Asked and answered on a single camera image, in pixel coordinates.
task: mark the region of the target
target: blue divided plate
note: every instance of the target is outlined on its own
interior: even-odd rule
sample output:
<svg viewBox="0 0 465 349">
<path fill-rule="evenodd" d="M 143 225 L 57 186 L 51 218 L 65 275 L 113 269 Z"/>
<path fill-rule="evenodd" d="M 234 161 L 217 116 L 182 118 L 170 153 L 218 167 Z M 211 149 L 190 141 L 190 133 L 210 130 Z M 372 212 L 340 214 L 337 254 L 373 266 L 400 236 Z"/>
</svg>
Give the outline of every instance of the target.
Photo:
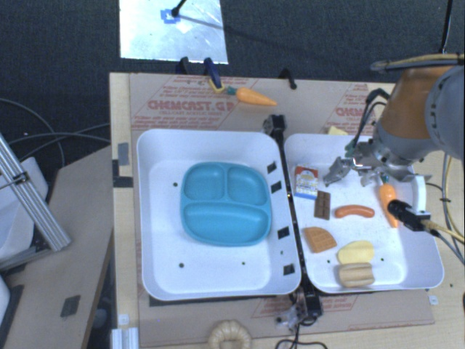
<svg viewBox="0 0 465 349">
<path fill-rule="evenodd" d="M 230 163 L 199 163 L 182 181 L 181 218 L 198 241 L 252 246 L 270 232 L 267 182 L 256 170 Z"/>
</svg>

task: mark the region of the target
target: brown sausage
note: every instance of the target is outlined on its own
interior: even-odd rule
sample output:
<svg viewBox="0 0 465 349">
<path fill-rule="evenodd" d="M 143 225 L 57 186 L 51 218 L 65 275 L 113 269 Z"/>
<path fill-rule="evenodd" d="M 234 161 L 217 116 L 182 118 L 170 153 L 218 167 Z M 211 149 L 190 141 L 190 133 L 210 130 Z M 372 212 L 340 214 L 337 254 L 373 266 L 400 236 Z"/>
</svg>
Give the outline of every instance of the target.
<svg viewBox="0 0 465 349">
<path fill-rule="evenodd" d="M 350 206 L 341 206 L 335 212 L 334 216 L 336 218 L 343 218 L 349 216 L 350 214 L 358 214 L 359 216 L 363 217 L 373 217 L 375 212 L 372 208 L 367 206 L 359 206 L 357 204 L 352 204 Z"/>
</svg>

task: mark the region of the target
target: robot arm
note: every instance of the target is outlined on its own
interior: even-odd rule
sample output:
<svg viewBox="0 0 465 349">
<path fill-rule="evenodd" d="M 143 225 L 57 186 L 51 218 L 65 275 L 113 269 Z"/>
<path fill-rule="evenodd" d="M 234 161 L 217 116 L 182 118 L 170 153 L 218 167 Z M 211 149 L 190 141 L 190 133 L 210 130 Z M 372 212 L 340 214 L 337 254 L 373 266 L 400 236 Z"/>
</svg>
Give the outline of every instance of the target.
<svg viewBox="0 0 465 349">
<path fill-rule="evenodd" d="M 351 169 L 362 184 L 380 173 L 413 178 L 411 165 L 443 150 L 464 162 L 464 67 L 409 68 L 396 83 L 373 138 L 350 147 L 323 178 L 330 185 Z"/>
</svg>

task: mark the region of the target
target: black carpet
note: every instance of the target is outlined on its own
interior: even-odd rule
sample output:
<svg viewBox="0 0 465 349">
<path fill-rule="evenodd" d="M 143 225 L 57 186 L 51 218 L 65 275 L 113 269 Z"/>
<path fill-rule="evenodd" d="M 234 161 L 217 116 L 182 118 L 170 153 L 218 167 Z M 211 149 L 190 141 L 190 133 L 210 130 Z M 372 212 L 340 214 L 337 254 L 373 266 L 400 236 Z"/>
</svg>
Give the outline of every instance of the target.
<svg viewBox="0 0 465 349">
<path fill-rule="evenodd" d="M 447 0 L 220 0 L 229 65 L 224 76 L 395 81 L 377 60 L 437 52 Z M 449 52 L 464 51 L 464 0 L 454 0 Z M 173 73 L 174 63 L 119 57 L 118 0 L 0 0 L 0 97 L 37 111 L 55 130 L 109 122 L 108 74 Z M 8 141 L 47 132 L 25 111 L 0 103 Z M 109 130 L 96 135 L 109 137 Z M 13 145 L 18 156 L 46 142 Z M 63 143 L 67 162 L 104 146 Z M 36 154 L 49 180 L 60 166 L 51 146 Z"/>
</svg>

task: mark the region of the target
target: beige ring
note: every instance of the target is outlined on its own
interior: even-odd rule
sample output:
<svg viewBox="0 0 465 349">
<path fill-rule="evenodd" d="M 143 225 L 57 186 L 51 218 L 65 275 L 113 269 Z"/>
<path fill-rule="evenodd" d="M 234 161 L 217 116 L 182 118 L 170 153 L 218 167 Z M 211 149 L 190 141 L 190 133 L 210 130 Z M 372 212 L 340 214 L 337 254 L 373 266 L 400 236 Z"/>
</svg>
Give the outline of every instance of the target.
<svg viewBox="0 0 465 349">
<path fill-rule="evenodd" d="M 240 349 L 250 349 L 252 345 L 250 334 L 237 321 L 223 321 L 210 334 L 210 349 L 220 349 L 219 344 L 229 340 L 237 340 Z"/>
</svg>

